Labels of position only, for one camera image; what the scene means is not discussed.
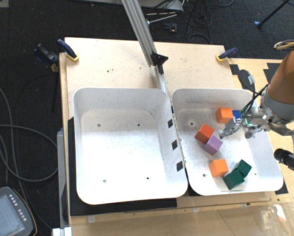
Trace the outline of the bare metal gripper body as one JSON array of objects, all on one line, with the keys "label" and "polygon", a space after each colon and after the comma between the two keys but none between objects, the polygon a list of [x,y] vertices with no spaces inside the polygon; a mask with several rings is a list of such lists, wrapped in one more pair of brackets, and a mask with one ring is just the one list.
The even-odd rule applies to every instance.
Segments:
[{"label": "bare metal gripper body", "polygon": [[247,128],[245,138],[254,137],[257,132],[268,132],[273,120],[273,111],[265,106],[244,107],[240,112],[241,123]]}]

